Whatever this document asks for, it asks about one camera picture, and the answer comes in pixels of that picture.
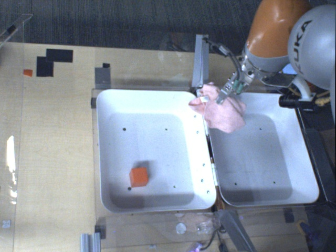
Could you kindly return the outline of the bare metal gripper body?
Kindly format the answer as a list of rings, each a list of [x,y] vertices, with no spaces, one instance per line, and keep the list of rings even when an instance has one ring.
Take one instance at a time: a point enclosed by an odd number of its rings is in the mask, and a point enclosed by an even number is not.
[[[222,87],[225,96],[239,95],[247,90],[255,78],[255,72],[250,67],[242,67],[239,61],[233,61],[235,72]]]

